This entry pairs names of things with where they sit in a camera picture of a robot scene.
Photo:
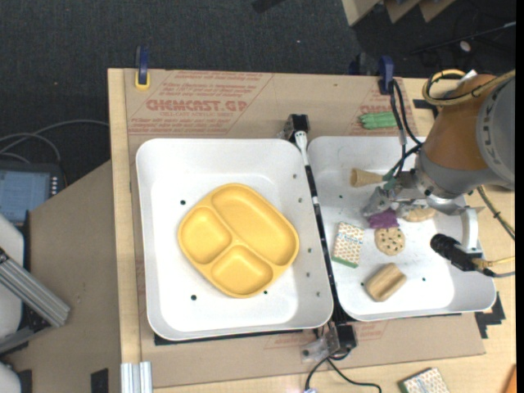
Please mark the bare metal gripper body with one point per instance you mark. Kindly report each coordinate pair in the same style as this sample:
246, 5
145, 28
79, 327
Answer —
409, 188

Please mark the white plastic tray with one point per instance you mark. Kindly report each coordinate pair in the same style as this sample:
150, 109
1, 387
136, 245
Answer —
172, 301
430, 301

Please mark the white patterned carton, green edge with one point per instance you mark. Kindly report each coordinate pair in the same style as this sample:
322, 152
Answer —
348, 246
425, 383

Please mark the tan ice cream cone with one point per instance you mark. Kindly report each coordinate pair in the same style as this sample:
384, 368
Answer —
362, 177

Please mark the purple grapes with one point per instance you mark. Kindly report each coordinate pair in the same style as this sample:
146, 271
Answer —
384, 220

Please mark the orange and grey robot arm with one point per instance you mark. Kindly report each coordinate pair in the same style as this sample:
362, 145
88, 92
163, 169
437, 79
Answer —
458, 137

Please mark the brown cardboard board, red print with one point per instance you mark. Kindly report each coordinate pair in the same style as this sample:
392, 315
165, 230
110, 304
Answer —
245, 362

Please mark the tan pastry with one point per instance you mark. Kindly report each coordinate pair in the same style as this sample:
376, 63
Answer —
419, 214

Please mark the green asparagus bundle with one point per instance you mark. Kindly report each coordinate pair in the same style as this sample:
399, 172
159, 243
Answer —
378, 120

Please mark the thin black and white rod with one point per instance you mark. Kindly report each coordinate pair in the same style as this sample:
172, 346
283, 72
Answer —
317, 211

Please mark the black cylinder on white bracket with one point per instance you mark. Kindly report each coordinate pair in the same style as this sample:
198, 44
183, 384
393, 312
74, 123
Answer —
449, 250

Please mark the yellow divided plate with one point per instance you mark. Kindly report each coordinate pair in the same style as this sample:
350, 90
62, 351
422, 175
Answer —
241, 227

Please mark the tan chocolate chip biscuit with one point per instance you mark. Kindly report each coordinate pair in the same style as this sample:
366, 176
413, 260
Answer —
389, 242

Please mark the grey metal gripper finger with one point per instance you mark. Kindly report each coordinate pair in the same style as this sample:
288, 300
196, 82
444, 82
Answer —
378, 203
404, 210

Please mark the tan bread loaf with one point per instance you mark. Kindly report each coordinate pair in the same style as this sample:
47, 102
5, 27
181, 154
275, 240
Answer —
385, 283

